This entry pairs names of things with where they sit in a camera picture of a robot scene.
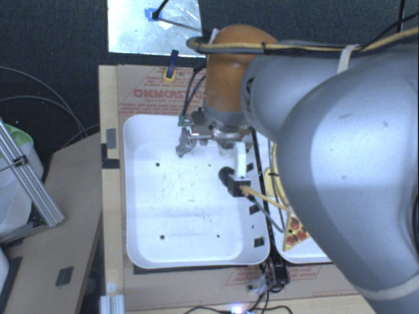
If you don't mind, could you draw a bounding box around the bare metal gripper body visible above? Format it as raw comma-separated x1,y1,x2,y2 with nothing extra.
191,108,253,151

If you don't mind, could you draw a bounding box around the white plastic tray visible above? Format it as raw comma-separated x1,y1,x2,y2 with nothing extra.
122,114,272,270
268,139,333,264

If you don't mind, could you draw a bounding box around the thin black rod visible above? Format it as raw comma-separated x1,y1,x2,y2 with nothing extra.
249,128,280,268

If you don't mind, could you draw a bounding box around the pizza slice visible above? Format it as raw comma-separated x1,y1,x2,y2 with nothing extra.
282,215,312,253

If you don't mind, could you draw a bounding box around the brown cardboard board red print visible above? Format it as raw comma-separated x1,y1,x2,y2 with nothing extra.
99,64,377,314

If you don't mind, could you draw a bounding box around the black cylinder on white bracket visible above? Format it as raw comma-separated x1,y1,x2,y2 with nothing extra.
218,141,252,198

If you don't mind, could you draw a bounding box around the black block with thin wires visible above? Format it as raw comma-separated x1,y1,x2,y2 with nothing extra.
246,262,291,294

